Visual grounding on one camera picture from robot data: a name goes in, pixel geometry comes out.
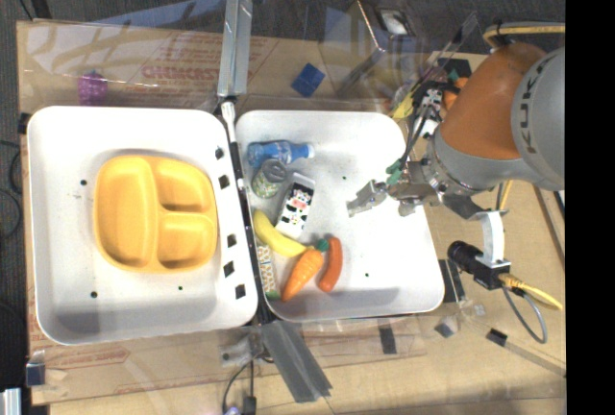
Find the small green can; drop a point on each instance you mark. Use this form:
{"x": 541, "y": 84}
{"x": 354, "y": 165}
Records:
{"x": 266, "y": 182}

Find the white carton with cow print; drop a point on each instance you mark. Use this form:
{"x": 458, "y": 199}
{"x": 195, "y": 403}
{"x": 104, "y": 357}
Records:
{"x": 297, "y": 206}

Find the purple grapes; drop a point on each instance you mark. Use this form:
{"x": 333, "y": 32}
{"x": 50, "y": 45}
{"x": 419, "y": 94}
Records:
{"x": 92, "y": 89}

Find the white plastic tray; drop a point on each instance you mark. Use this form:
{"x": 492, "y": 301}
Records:
{"x": 384, "y": 250}
{"x": 62, "y": 211}

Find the blue plastic bottle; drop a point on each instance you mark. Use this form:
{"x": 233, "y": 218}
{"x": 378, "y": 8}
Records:
{"x": 274, "y": 152}

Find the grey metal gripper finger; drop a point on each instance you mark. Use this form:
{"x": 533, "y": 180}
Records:
{"x": 409, "y": 207}
{"x": 367, "y": 199}

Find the blue cube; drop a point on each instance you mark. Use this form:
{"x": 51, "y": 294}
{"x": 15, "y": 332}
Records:
{"x": 308, "y": 80}

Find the yellow divided plate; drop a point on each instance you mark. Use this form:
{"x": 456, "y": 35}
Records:
{"x": 130, "y": 211}

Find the white and green packet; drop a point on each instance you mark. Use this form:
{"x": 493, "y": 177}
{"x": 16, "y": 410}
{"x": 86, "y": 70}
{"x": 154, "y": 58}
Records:
{"x": 267, "y": 271}

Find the orange carrot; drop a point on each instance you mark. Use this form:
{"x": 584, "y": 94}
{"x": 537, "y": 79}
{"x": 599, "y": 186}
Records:
{"x": 302, "y": 271}

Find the orange-red sausage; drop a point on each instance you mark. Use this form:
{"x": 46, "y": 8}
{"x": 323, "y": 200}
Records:
{"x": 331, "y": 266}

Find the black cylinder on white bracket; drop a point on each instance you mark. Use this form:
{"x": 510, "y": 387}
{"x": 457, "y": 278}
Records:
{"x": 480, "y": 261}

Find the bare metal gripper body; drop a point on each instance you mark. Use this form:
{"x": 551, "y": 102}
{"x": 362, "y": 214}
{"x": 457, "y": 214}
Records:
{"x": 418, "y": 185}

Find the brown cardboard board red print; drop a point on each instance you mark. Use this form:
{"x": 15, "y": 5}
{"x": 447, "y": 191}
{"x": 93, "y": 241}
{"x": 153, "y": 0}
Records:
{"x": 158, "y": 67}

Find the yellow banana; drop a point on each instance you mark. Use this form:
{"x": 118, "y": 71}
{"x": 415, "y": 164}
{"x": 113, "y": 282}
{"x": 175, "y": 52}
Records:
{"x": 274, "y": 237}

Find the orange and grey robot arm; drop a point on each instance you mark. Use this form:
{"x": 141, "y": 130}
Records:
{"x": 485, "y": 115}

